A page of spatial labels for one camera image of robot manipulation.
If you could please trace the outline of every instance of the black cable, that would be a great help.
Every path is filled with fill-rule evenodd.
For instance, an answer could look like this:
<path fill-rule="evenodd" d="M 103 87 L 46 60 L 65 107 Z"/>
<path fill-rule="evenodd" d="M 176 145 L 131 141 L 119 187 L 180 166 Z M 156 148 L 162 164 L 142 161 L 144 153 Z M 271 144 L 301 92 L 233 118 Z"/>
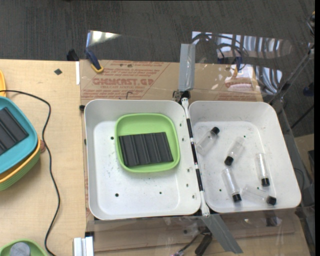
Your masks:
<path fill-rule="evenodd" d="M 302 191 L 305 187 L 305 175 L 304 175 L 304 172 L 298 168 L 293 168 L 295 171 L 298 171 L 302 177 L 302 186 L 300 187 L 300 191 Z"/>
<path fill-rule="evenodd" d="M 49 107 L 49 112 L 48 112 L 48 116 L 46 118 L 46 121 L 45 121 L 45 124 L 43 126 L 43 129 L 42 129 L 42 141 L 44 143 L 44 146 L 46 148 L 46 150 L 48 151 L 49 153 L 49 171 L 50 171 L 50 175 L 51 175 L 51 179 L 53 181 L 53 184 L 54 184 L 54 187 L 55 187 L 55 191 L 56 191 L 56 194 L 57 194 L 57 198 L 58 198 L 58 204 L 57 204 L 57 208 L 56 208 L 56 211 L 55 211 L 55 214 L 54 214 L 54 217 L 51 221 L 51 224 L 46 232 L 46 235 L 45 235 L 45 238 L 44 238 L 44 246 L 45 246 L 45 249 L 53 256 L 56 256 L 53 252 L 51 252 L 47 246 L 47 240 L 48 240 L 48 236 L 50 234 L 50 231 L 51 231 L 51 228 L 53 227 L 53 224 L 56 220 L 56 217 L 58 215 L 58 212 L 59 212 L 59 209 L 60 209 L 60 203 L 61 203 L 61 199 L 60 199 L 60 193 L 59 193 L 59 190 L 58 190 L 58 187 L 57 187 L 57 184 L 56 184 L 56 181 L 55 181 L 55 178 L 53 176 L 53 173 L 52 173 L 52 155 L 51 155 L 51 151 L 49 149 L 49 147 L 47 146 L 47 143 L 45 141 L 45 131 L 46 131 L 46 128 L 47 128 L 47 125 L 48 125 L 48 122 L 49 122 L 49 119 L 50 119 L 50 115 L 51 115 L 51 105 L 49 104 L 49 102 L 47 102 L 45 99 L 43 98 L 40 98 L 38 96 L 35 96 L 33 94 L 30 94 L 30 93 L 27 93 L 27 92 L 24 92 L 24 91 L 19 91 L 19 90 L 0 90 L 0 93 L 1 92 L 11 92 L 11 93 L 18 93 L 18 94 L 23 94 L 23 95 L 27 95 L 27 96 L 30 96 L 30 97 L 33 97 L 37 100 L 40 100 L 42 102 L 44 102 L 45 104 L 48 105 Z"/>
<path fill-rule="evenodd" d="M 217 50 L 219 50 L 219 52 L 221 53 L 222 55 L 222 59 L 224 60 L 226 57 L 225 55 L 223 54 L 223 52 L 221 51 L 221 48 L 222 47 L 230 47 L 231 49 L 233 49 L 233 51 L 237 51 L 239 54 L 240 54 L 240 58 L 241 58 L 241 61 L 242 61 L 242 56 L 243 56 L 243 53 L 241 51 L 241 48 L 236 46 L 236 45 L 232 45 L 230 43 L 220 43 L 220 44 L 217 44 L 216 42 L 214 42 L 213 40 L 213 37 L 219 37 L 219 38 L 225 38 L 225 39 L 230 39 L 232 40 L 233 42 L 236 42 L 238 43 L 240 46 L 241 46 L 241 43 L 237 40 L 237 39 L 234 39 L 234 38 L 231 38 L 231 37 L 228 37 L 228 36 L 225 36 L 225 35 L 221 35 L 221 34 L 213 34 L 213 33 L 200 33 L 200 34 L 197 34 L 194 38 L 192 38 L 192 42 L 196 41 L 196 40 L 206 40 L 206 41 L 209 41 L 211 43 L 213 43 L 217 48 Z M 249 56 L 249 53 L 247 51 L 247 49 L 245 49 L 244 47 L 242 47 L 243 50 L 245 51 L 245 53 L 247 54 L 247 56 Z M 239 66 L 238 68 L 238 71 L 241 71 L 247 64 L 243 64 L 242 67 Z"/>
<path fill-rule="evenodd" d="M 304 119 L 315 107 L 315 104 L 313 104 L 311 107 L 309 107 L 306 112 L 301 116 L 299 117 L 299 119 L 297 121 L 294 122 L 293 125 L 291 125 L 290 129 L 293 129 L 297 124 L 299 124 L 299 122 Z"/>
<path fill-rule="evenodd" d="M 197 237 L 198 237 L 198 235 L 196 235 L 196 236 L 191 240 L 191 242 L 189 242 L 185 247 L 181 248 L 181 249 L 179 250 L 179 253 L 183 252 L 183 251 L 186 250 L 189 246 L 191 246 L 192 243 L 197 239 Z"/>

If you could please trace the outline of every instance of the black vial cap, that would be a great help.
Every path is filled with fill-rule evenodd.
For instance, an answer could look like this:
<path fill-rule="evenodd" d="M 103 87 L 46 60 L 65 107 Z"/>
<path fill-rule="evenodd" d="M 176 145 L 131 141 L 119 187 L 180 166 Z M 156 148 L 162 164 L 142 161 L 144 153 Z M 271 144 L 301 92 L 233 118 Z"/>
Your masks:
<path fill-rule="evenodd" d="M 262 184 L 263 187 L 269 187 L 270 186 L 269 178 L 262 178 L 261 179 L 261 184 Z"/>
<path fill-rule="evenodd" d="M 234 194 L 232 198 L 235 203 L 240 202 L 242 200 L 240 194 Z"/>
<path fill-rule="evenodd" d="M 227 166 L 230 166 L 233 161 L 234 161 L 234 159 L 233 159 L 231 156 L 227 156 L 226 159 L 224 160 L 224 163 L 225 163 Z"/>
<path fill-rule="evenodd" d="M 277 199 L 273 196 L 268 196 L 268 198 L 266 199 L 266 202 L 269 204 L 269 205 L 272 205 L 274 206 L 277 202 Z"/>
<path fill-rule="evenodd" d="M 220 133 L 220 130 L 219 130 L 218 127 L 213 127 L 210 132 L 211 132 L 212 134 L 217 135 L 218 133 Z"/>

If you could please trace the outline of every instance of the white plastic tray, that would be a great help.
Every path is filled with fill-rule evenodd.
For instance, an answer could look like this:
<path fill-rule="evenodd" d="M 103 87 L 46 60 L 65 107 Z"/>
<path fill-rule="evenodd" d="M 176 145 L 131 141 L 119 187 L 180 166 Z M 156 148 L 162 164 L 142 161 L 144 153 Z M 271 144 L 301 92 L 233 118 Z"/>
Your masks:
<path fill-rule="evenodd" d="M 167 171 L 134 173 L 117 160 L 115 125 L 132 113 L 160 113 L 174 123 L 180 149 L 178 165 Z M 88 202 L 100 220 L 191 215 L 201 203 L 183 108 L 170 100 L 96 99 L 84 109 Z"/>
<path fill-rule="evenodd" d="M 194 140 L 214 126 L 218 139 L 206 155 L 198 155 L 205 200 L 218 213 L 294 208 L 301 192 L 275 110 L 264 102 L 196 101 L 189 107 Z M 245 149 L 232 164 L 240 188 L 246 184 L 276 197 L 276 205 L 256 204 L 242 199 L 234 203 L 227 193 L 221 172 L 229 147 L 236 137 L 244 137 Z M 262 187 L 257 176 L 255 154 L 265 153 L 269 164 L 270 186 Z"/>

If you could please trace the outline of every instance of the green plastic tray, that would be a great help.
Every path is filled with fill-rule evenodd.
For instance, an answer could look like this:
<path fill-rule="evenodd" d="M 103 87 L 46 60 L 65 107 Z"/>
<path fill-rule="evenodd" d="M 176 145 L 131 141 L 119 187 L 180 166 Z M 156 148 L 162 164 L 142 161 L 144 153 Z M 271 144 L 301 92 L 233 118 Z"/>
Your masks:
<path fill-rule="evenodd" d="M 35 241 L 30 239 L 19 239 L 6 244 L 0 248 L 0 256 L 10 256 L 11 247 L 19 242 L 26 243 L 30 247 L 31 256 L 48 256 L 44 249 L 42 249 Z"/>
<path fill-rule="evenodd" d="M 165 132 L 173 161 L 152 163 L 137 166 L 125 166 L 119 136 L 135 135 L 135 134 L 148 134 Z M 180 150 L 178 136 L 175 125 L 167 116 L 159 113 L 134 113 L 126 114 L 120 117 L 115 124 L 115 147 L 118 160 L 121 166 L 129 171 L 135 173 L 154 173 L 167 171 L 174 168 L 180 160 Z"/>

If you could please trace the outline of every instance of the wire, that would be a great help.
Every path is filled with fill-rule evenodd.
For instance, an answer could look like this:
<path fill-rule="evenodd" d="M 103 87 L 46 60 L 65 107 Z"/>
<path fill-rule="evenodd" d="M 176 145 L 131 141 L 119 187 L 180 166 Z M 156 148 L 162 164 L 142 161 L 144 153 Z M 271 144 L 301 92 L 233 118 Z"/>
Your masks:
<path fill-rule="evenodd" d="M 315 21 L 314 21 L 313 16 L 314 16 L 314 14 L 312 14 L 312 15 L 309 17 L 309 19 L 306 18 L 305 21 L 306 21 L 307 26 L 308 26 L 309 29 L 310 29 L 311 35 L 312 35 L 313 37 L 315 37 Z"/>
<path fill-rule="evenodd" d="M 43 143 L 44 143 L 44 146 L 45 146 L 46 150 L 47 150 L 48 153 L 49 153 L 49 171 L 50 171 L 51 179 L 52 179 L 53 184 L 54 184 L 54 187 L 55 187 L 55 191 L 56 191 L 56 195 L 57 195 L 57 199 L 58 199 L 58 204 L 57 204 L 57 208 L 56 208 L 55 214 L 54 214 L 54 216 L 53 216 L 53 219 L 52 219 L 52 221 L 51 221 L 51 224 L 50 224 L 50 226 L 49 226 L 49 228 L 48 228 L 48 230 L 47 230 L 47 232 L 46 232 L 46 235 L 45 235 L 45 238 L 44 238 L 44 246 L 45 246 L 45 249 L 46 249 L 51 255 L 56 256 L 53 252 L 51 252 L 51 251 L 49 250 L 49 248 L 48 248 L 48 246 L 47 246 L 48 236 L 49 236 L 50 231 L 51 231 L 51 229 L 52 229 L 52 227 L 53 227 L 53 225 L 54 225 L 54 222 L 55 222 L 56 217 L 57 217 L 57 215 L 58 215 L 58 212 L 59 212 L 59 209 L 60 209 L 60 204 L 61 204 L 60 193 L 59 193 L 59 190 L 58 190 L 58 187 L 57 187 L 57 183 L 56 183 L 55 178 L 54 178 L 53 173 L 52 173 L 52 155 L 51 155 L 51 151 L 50 151 L 50 149 L 49 149 L 49 147 L 48 147 L 48 145 L 47 145 L 47 143 L 46 143 L 46 141 L 45 141 L 45 131 L 46 131 L 46 128 L 47 128 L 49 119 L 50 119 L 50 115 L 51 115 L 51 105 L 50 105 L 49 102 L 47 102 L 45 99 L 40 98 L 40 97 L 38 97 L 38 96 L 35 96 L 35 95 L 33 95 L 33 94 L 27 93 L 27 92 L 24 92 L 24 91 L 19 91 L 19 90 L 0 90 L 0 93 L 1 93 L 1 92 L 11 92 L 11 93 L 18 93 L 18 94 L 27 95 L 27 96 L 33 97 L 33 98 L 35 98 L 35 99 L 37 99 L 37 100 L 40 100 L 40 101 L 44 102 L 44 103 L 47 104 L 48 107 L 49 107 L 48 116 L 47 116 L 46 121 L 45 121 L 45 124 L 44 124 L 44 126 L 43 126 L 42 135 L 41 135 L 41 136 L 42 136 L 42 141 L 43 141 Z"/>
<path fill-rule="evenodd" d="M 221 53 L 223 60 L 225 60 L 226 57 L 225 57 L 225 55 L 223 54 L 221 48 L 223 48 L 223 47 L 230 47 L 233 52 L 237 51 L 237 52 L 240 54 L 240 57 L 235 57 L 235 59 L 233 60 L 233 62 L 231 63 L 231 65 L 234 64 L 235 62 L 237 62 L 237 60 L 239 60 L 239 59 L 240 59 L 240 62 L 242 62 L 243 51 L 246 53 L 247 56 L 249 56 L 249 53 L 248 53 L 248 51 L 247 51 L 246 48 L 242 47 L 242 49 L 243 49 L 243 51 L 242 51 L 239 46 L 236 46 L 236 45 L 233 45 L 233 44 L 230 44 L 230 43 L 220 43 L 220 44 L 217 44 L 217 43 L 214 41 L 213 37 L 215 37 L 215 38 L 218 37 L 218 38 L 230 39 L 230 40 L 232 40 L 233 42 L 236 42 L 236 43 L 238 43 L 238 44 L 241 46 L 241 42 L 239 42 L 237 39 L 234 39 L 234 38 L 231 38 L 231 37 L 222 35 L 222 34 L 216 35 L 216 34 L 213 34 L 213 33 L 204 33 L 204 32 L 202 32 L 202 33 L 200 33 L 200 34 L 197 34 L 194 38 L 192 38 L 192 42 L 195 42 L 196 40 L 204 40 L 204 39 L 205 39 L 206 41 L 209 41 L 209 42 L 213 43 L 213 44 L 217 47 L 216 49 Z M 241 71 L 241 70 L 247 65 L 247 64 L 243 64 L 243 66 L 240 67 L 241 64 L 242 64 L 242 63 L 240 63 L 239 65 L 237 65 L 238 71 Z"/>
<path fill-rule="evenodd" d="M 298 169 L 298 168 L 293 168 L 295 171 L 298 171 L 302 177 L 302 186 L 300 187 L 300 190 L 302 191 L 305 187 L 305 176 L 302 170 Z"/>
<path fill-rule="evenodd" d="M 182 256 L 183 252 L 193 244 L 193 242 L 197 239 L 197 237 L 199 236 L 199 234 L 197 234 L 186 246 L 184 246 L 183 248 L 181 248 L 180 250 L 178 250 L 176 253 L 172 254 L 171 256 Z"/>

